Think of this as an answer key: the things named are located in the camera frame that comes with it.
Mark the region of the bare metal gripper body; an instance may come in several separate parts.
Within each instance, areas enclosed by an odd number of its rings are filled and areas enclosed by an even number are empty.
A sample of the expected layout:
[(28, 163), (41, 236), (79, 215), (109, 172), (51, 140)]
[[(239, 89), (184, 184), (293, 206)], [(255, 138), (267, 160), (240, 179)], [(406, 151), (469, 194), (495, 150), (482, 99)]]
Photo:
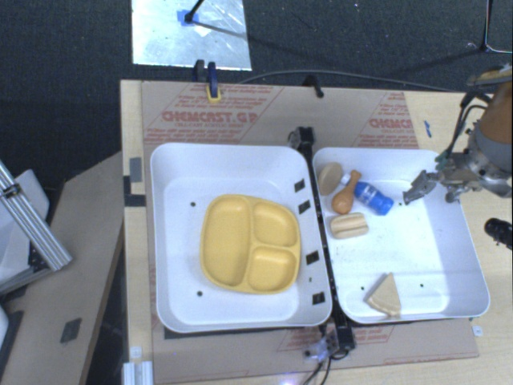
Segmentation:
[(435, 158), (438, 182), (445, 188), (461, 188), (462, 194), (483, 189), (497, 197), (511, 197), (511, 174), (481, 152), (443, 152)]

